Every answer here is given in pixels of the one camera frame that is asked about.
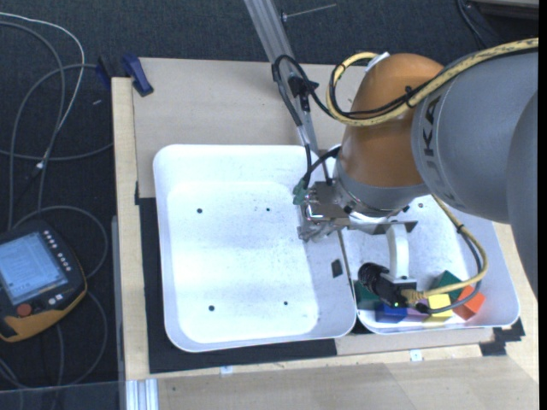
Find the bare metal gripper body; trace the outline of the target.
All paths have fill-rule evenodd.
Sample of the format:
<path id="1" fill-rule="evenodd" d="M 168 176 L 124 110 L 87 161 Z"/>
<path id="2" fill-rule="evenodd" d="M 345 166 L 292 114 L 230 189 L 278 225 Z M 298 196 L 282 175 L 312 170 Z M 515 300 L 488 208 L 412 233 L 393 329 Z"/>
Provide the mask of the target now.
<path id="1" fill-rule="evenodd" d="M 303 223 L 334 221 L 345 227 L 350 226 L 350 214 L 340 202 L 338 189 L 326 181 L 315 182 L 304 197 Z"/>

